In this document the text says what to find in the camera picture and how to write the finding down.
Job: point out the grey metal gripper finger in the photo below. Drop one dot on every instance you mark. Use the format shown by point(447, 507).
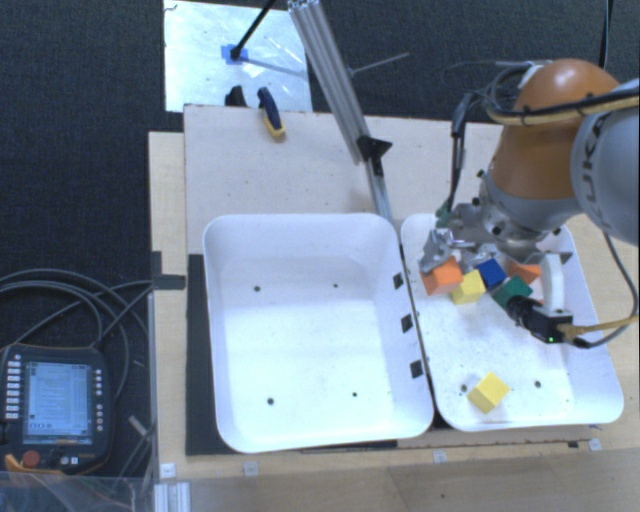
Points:
point(466, 255)
point(434, 252)

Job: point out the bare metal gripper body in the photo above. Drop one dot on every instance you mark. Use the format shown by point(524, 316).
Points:
point(487, 227)

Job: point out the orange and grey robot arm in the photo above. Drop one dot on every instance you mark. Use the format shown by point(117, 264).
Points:
point(535, 150)

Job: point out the orange cube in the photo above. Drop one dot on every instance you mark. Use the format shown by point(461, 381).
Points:
point(526, 272)
point(442, 281)

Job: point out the blue cube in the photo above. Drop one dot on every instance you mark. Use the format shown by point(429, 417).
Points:
point(491, 272)

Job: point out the yellow cube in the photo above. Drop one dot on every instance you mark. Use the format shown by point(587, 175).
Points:
point(469, 290)
point(489, 392)

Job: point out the green cube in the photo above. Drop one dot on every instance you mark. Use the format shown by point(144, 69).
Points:
point(512, 291)

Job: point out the thin black rod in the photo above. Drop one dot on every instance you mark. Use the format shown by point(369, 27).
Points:
point(417, 320)

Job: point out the white plastic tray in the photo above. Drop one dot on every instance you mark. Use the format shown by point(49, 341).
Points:
point(505, 350)
point(300, 340)

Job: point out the black cylinder on white bracket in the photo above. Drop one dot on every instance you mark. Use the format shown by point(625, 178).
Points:
point(542, 320)

